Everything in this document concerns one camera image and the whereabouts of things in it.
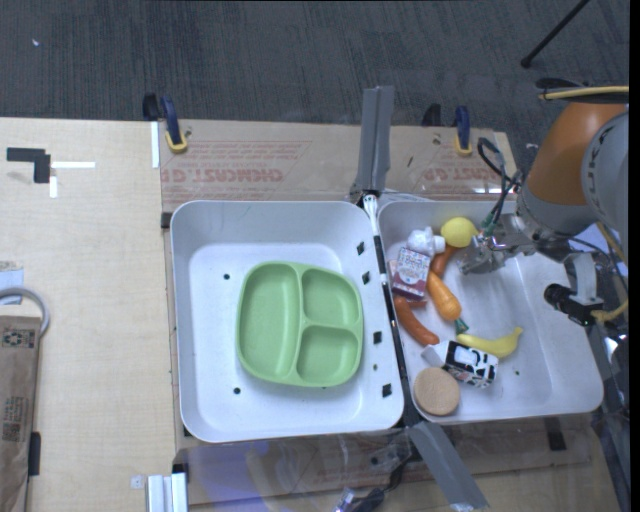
blue clamp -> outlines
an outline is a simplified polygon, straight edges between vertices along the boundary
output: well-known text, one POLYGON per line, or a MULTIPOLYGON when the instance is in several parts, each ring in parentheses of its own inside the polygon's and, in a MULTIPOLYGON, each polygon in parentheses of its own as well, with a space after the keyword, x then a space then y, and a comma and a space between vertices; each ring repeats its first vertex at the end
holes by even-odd
POLYGON ((453 141, 456 153, 469 156, 471 154, 471 123, 467 107, 456 107, 456 128, 456 137, 453 141))
POLYGON ((165 94, 160 98, 160 105, 164 112, 164 118, 167 121, 167 131, 164 133, 164 137, 167 140, 169 149, 173 153, 182 153, 187 149, 187 141, 184 138, 184 134, 180 131, 178 125, 178 115, 176 109, 173 106, 173 100, 171 96, 165 94))

white plastic tub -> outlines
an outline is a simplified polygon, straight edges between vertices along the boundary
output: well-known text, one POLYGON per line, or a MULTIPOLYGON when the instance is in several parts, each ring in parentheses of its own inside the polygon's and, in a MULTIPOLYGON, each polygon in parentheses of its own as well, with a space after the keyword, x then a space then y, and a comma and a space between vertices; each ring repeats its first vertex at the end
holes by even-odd
POLYGON ((397 423, 404 398, 363 210, 340 201, 194 201, 173 214, 171 246, 180 409, 195 437, 222 443, 397 423), (242 282, 255 265, 271 260, 339 272, 357 287, 364 344, 359 368, 344 384, 292 386, 242 367, 235 348, 242 282))
MULTIPOLYGON (((471 201, 391 202, 380 209, 380 233, 387 260, 394 259, 414 229, 439 233, 448 219, 463 216, 476 226, 494 203, 471 201)), ((505 213, 513 203, 505 204, 505 213)), ((423 416, 442 424, 513 419, 592 411, 603 386, 585 330, 555 311, 543 297, 551 283, 568 286, 564 266, 534 254, 508 259, 488 274, 463 275, 450 261, 443 281, 462 305, 469 333, 497 338, 516 325, 524 331, 515 352, 500 361, 495 381, 485 389, 461 384, 457 410, 444 417, 423 416)), ((433 304, 415 309, 418 319, 440 339, 455 340, 453 324, 433 304)), ((409 380, 428 366, 423 346, 400 327, 409 380)))

brown paper bag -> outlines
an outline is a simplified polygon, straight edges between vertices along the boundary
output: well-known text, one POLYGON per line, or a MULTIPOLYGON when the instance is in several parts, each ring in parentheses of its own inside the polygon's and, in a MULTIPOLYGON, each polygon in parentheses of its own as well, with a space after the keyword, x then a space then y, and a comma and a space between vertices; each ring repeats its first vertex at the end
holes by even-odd
POLYGON ((26 508, 40 319, 0 315, 0 512, 26 508))

black metal leg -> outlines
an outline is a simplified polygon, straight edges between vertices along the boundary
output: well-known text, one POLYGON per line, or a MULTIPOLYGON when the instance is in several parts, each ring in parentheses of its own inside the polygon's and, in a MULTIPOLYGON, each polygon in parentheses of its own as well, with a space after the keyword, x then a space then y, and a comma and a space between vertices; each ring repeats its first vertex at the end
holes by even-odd
POLYGON ((556 27, 549 32, 549 34, 547 35, 547 37, 545 37, 542 41, 540 41, 540 44, 538 44, 538 46, 536 46, 529 55, 527 55, 524 59, 522 59, 520 61, 520 65, 523 68, 529 68, 531 66, 531 61, 533 60, 533 58, 538 55, 542 49, 547 46, 547 44, 549 44, 549 42, 558 34, 558 32, 560 32, 567 23, 569 23, 573 17, 578 14, 582 8, 587 5, 589 3, 589 0, 580 0, 578 2, 578 5, 576 5, 569 14, 567 14, 564 19, 558 23, 558 25, 556 25, 556 27))

gray cable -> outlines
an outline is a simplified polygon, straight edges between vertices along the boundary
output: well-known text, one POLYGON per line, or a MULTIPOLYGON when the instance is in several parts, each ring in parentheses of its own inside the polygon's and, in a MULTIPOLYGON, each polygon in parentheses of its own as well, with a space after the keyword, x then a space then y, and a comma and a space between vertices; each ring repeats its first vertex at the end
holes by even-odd
POLYGON ((38 307, 42 311, 42 322, 40 324, 40 337, 42 337, 42 335, 49 327, 49 308, 44 302, 44 299, 40 296, 39 293, 24 286, 12 286, 11 288, 4 288, 0 290, 0 299, 4 297, 10 297, 12 295, 27 297, 38 305, 38 307))

